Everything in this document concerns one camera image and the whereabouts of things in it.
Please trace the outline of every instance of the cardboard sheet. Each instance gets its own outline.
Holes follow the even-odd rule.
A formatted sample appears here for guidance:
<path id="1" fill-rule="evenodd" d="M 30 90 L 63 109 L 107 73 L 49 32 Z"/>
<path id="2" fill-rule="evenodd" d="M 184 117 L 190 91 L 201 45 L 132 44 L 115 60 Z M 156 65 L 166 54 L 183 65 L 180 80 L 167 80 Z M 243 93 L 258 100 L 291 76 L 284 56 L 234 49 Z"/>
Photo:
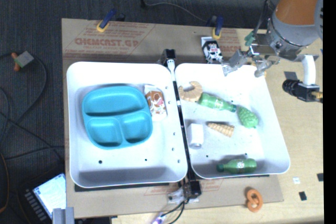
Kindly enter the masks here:
<path id="1" fill-rule="evenodd" d="M 67 205 L 75 218 L 126 215 L 169 210 L 167 194 L 177 184 L 109 190 L 75 191 L 69 175 L 69 114 L 66 71 L 77 61 L 157 62 L 164 49 L 175 49 L 177 63 L 205 62 L 201 37 L 209 27 L 111 22 L 104 33 L 95 30 L 98 21 L 62 19 Z M 230 57 L 242 43 L 235 29 L 223 29 L 218 41 L 224 57 Z M 187 209 L 243 205 L 248 188 L 256 188 L 264 202 L 283 201 L 276 175 L 201 180 L 199 202 Z"/>

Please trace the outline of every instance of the green bottle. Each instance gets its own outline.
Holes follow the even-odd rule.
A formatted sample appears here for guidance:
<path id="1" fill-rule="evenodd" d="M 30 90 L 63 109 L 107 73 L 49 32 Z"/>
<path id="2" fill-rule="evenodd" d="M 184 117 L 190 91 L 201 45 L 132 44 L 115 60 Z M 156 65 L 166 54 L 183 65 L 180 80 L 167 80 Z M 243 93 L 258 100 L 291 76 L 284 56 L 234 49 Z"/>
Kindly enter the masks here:
<path id="1" fill-rule="evenodd" d="M 198 103 L 200 105 L 207 106 L 208 108 L 217 110 L 229 110 L 231 112 L 236 112 L 237 109 L 236 105 L 229 104 L 221 98 L 215 97 L 207 93 L 202 93 Z"/>
<path id="2" fill-rule="evenodd" d="M 217 164 L 218 172 L 229 172 L 231 174 L 252 173 L 257 169 L 257 162 L 254 159 L 232 159 L 227 164 Z"/>

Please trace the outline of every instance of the blue plate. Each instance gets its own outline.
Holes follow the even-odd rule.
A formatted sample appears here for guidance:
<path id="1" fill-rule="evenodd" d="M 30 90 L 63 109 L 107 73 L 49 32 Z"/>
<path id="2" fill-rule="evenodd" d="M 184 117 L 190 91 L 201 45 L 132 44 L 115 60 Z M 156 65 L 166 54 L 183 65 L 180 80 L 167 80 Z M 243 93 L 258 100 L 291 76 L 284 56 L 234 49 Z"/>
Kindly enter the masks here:
<path id="1" fill-rule="evenodd" d="M 143 143 L 153 131 L 147 100 L 131 86 L 89 92 L 82 102 L 82 114 L 90 141 L 107 150 Z"/>

